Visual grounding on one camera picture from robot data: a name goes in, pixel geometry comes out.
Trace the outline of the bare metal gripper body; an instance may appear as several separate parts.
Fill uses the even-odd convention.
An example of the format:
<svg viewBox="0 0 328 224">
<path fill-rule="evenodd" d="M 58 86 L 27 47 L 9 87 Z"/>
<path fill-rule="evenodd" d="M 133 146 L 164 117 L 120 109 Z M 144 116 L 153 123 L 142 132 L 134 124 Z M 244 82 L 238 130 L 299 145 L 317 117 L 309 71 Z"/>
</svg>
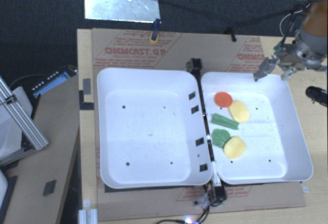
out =
<svg viewBox="0 0 328 224">
<path fill-rule="evenodd" d="M 326 55 L 315 52 L 303 42 L 293 41 L 291 44 L 284 44 L 277 57 L 278 66 L 284 72 L 298 72 L 305 69 L 327 71 L 327 65 L 322 64 Z"/>
</svg>

